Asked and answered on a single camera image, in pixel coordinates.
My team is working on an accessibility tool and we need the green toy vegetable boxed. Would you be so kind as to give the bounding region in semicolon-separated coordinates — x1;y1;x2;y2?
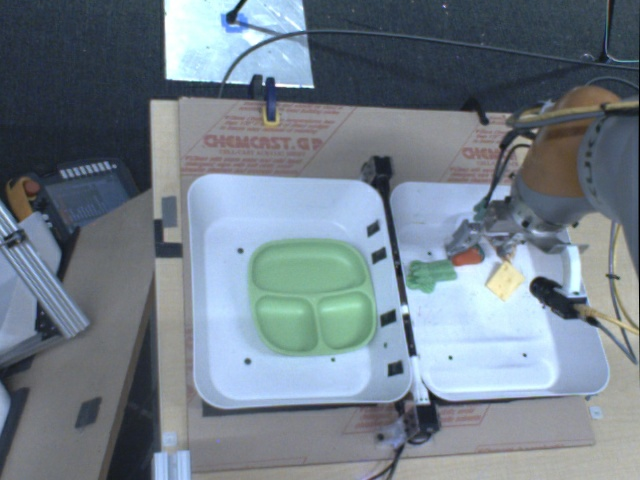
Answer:
405;259;458;296

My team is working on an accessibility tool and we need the white plastic tray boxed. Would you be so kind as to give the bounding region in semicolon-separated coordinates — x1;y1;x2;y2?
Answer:
389;181;612;403
186;173;415;411

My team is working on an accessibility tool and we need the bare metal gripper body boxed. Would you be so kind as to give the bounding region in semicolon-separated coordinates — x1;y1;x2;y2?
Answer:
478;198;574;256

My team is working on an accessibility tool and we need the yellow square biscuit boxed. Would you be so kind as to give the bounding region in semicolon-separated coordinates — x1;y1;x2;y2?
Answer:
485;260;527;303

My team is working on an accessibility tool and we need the green divided plate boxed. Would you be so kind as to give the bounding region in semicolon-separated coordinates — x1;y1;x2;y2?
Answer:
247;237;378;356

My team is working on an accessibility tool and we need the black cylinder on white bracket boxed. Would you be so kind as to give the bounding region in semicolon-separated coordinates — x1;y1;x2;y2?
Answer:
529;244;589;321

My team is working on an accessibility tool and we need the orange toy carrot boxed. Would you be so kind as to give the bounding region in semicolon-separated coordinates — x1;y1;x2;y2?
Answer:
451;246;487;268

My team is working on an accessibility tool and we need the brown cardboard board red print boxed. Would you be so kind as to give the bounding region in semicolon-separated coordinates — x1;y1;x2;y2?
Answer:
177;96;597;474

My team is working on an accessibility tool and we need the thin black and white rod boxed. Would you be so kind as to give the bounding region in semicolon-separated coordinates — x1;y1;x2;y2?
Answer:
373;176;429;405

